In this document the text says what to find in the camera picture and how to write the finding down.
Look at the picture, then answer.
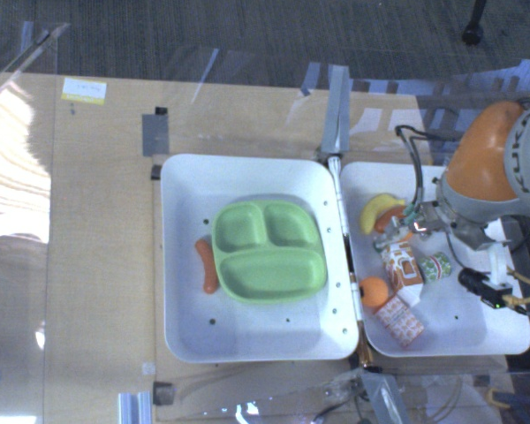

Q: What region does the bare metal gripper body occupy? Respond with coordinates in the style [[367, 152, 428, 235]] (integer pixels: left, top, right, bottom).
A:
[[401, 200, 452, 239]]

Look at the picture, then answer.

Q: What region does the orange toy sausage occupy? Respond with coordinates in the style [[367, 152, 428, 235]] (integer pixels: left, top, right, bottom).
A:
[[374, 205, 411, 234], [194, 238, 220, 295]]

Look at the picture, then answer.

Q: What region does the yellow banana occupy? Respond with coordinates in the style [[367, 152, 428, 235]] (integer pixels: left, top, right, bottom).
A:
[[359, 193, 406, 235]]

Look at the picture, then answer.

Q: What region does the orange and white carton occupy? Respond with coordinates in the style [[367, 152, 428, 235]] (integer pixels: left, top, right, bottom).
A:
[[381, 241, 425, 307]]

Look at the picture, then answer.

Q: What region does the green and white can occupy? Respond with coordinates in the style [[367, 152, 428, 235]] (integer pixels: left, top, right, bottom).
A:
[[418, 251, 452, 284]]

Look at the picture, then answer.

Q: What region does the orange toy fruit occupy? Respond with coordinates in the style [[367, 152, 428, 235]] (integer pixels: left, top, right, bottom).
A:
[[358, 276, 390, 311]]

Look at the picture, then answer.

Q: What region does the orange patterned packet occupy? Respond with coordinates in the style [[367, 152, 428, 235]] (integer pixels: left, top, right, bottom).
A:
[[374, 295, 426, 349]]

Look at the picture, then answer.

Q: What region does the white plastic tray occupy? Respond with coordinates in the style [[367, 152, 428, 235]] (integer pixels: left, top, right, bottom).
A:
[[159, 153, 360, 364], [338, 161, 530, 359]]

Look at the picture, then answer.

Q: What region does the green divided plate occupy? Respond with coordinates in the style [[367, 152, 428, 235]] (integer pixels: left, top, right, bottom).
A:
[[211, 200, 329, 305]]

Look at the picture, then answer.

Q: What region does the black cylinder on white bracket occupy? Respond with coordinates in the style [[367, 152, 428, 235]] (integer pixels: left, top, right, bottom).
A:
[[458, 240, 514, 310]]

